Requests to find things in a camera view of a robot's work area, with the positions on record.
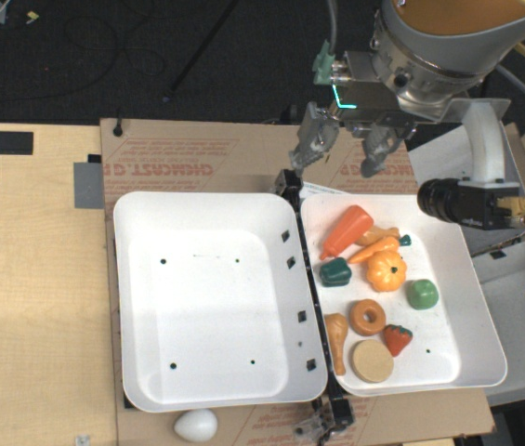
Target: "toy pumpkin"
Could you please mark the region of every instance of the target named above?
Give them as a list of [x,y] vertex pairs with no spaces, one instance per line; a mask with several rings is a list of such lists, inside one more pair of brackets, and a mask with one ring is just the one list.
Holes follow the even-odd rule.
[[407,265],[396,251],[378,251],[367,260],[367,280],[376,291],[396,291],[406,276]]

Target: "light wood surface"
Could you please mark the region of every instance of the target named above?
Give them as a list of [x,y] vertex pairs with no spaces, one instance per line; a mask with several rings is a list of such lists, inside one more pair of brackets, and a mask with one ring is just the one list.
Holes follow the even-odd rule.
[[104,212],[73,190],[99,128],[0,130],[34,132],[33,155],[0,155],[0,445],[116,444]]

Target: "toy donut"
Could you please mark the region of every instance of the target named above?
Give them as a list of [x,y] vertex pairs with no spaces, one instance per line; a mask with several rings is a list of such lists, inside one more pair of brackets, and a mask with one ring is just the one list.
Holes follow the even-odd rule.
[[373,299],[363,299],[351,309],[348,320],[360,335],[375,335],[386,327],[386,313]]

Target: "cardboard box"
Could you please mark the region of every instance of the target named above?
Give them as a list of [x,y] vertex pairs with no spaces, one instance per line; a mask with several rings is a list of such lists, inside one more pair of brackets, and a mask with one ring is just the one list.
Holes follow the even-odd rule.
[[[112,342],[118,440],[120,445],[186,444],[173,431],[180,413],[144,413],[125,403],[122,385],[119,298],[114,259],[112,209],[135,190],[216,192],[272,191],[276,177],[290,168],[288,151],[297,143],[296,126],[123,120],[101,121],[104,198],[112,303]],[[387,158],[387,170],[360,176],[361,142],[343,132],[329,156],[308,167],[304,181],[351,193],[416,193],[404,145]],[[480,388],[350,398],[356,421],[329,444],[398,444],[490,433],[489,405]],[[285,403],[215,409],[218,446],[298,446],[295,424],[313,413],[310,403]]]

